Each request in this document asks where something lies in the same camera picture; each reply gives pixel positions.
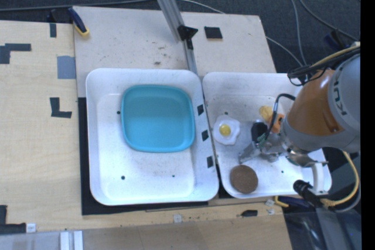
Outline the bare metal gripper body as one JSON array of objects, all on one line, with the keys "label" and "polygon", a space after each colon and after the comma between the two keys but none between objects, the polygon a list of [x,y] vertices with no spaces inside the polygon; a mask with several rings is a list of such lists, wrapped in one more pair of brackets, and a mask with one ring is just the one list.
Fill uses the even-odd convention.
[{"label": "bare metal gripper body", "polygon": [[300,167],[311,167],[312,159],[308,151],[300,149],[281,134],[263,134],[257,138],[257,147],[262,154],[272,156],[285,156],[293,165]]}]

